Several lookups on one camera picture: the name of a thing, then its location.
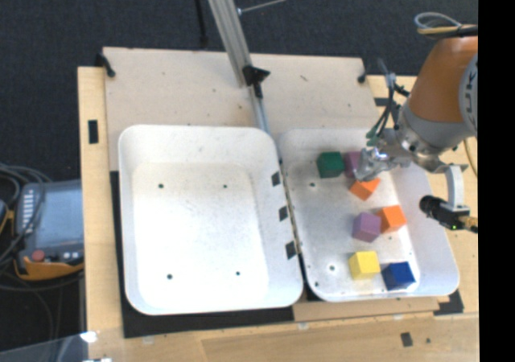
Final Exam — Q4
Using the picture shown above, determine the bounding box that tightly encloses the green cube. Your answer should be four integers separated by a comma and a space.
315, 150, 346, 179

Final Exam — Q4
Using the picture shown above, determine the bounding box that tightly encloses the yellow cube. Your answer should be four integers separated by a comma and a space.
348, 250, 381, 282

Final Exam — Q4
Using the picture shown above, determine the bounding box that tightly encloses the orange cube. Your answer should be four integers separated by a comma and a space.
377, 204, 408, 234
348, 177, 381, 202

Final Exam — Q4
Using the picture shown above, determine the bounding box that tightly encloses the purple cube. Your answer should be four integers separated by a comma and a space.
352, 212, 383, 244
344, 150, 362, 179

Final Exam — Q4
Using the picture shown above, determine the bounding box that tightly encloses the black cylinder on white bracket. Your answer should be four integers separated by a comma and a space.
418, 164, 472, 232

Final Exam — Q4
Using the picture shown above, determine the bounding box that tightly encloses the pale wood board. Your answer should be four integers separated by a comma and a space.
102, 46, 451, 323

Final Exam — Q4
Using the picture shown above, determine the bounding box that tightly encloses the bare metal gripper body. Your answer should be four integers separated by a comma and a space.
360, 129, 448, 173

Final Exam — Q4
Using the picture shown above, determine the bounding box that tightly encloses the blue cube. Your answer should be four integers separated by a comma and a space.
381, 261, 417, 291

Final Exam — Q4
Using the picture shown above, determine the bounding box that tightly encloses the white plastic tray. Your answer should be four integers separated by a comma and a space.
117, 123, 304, 316
277, 126, 461, 303

